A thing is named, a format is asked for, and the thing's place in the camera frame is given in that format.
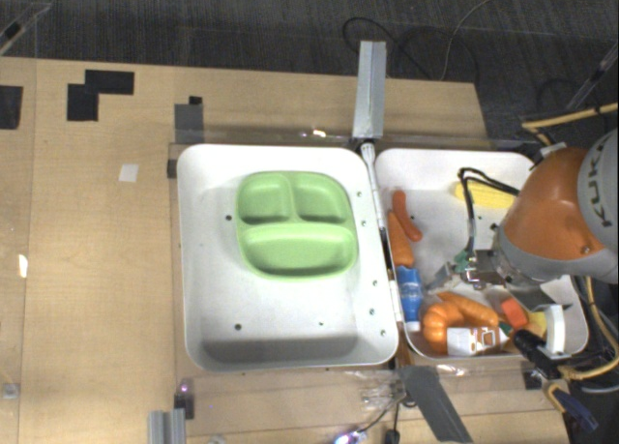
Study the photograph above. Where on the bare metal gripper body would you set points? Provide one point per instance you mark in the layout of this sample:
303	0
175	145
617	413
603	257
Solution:
489	268

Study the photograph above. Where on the black cylinder on white bracket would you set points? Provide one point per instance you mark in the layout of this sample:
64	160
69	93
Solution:
555	331

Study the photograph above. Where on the white plastic tray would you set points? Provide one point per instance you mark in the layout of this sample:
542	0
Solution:
435	171
217	287

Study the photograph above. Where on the yellow toy corn cob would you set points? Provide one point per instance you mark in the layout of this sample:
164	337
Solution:
488	196

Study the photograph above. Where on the blue and white bottle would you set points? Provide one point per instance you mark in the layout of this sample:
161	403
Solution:
411	294

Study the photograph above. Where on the green divided plate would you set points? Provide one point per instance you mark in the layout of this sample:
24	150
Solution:
295	248

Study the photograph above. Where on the white and brown carton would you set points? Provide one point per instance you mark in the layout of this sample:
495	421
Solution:
466	340

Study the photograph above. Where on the orange cube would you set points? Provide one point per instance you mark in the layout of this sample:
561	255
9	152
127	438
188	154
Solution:
515	312

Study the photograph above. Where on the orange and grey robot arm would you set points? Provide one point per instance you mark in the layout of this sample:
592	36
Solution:
546	219

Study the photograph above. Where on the yellow block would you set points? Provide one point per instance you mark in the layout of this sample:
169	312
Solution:
536	325

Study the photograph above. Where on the orange-red toy sausage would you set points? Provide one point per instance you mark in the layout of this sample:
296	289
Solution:
405	219

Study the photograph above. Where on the orange toy croissant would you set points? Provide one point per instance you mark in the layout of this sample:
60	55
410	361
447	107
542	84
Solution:
435	323

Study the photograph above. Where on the long orange toy carrot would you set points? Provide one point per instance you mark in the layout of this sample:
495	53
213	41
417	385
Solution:
474	309

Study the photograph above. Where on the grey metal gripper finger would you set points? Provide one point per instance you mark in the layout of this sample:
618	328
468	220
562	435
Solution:
442	277
532	298

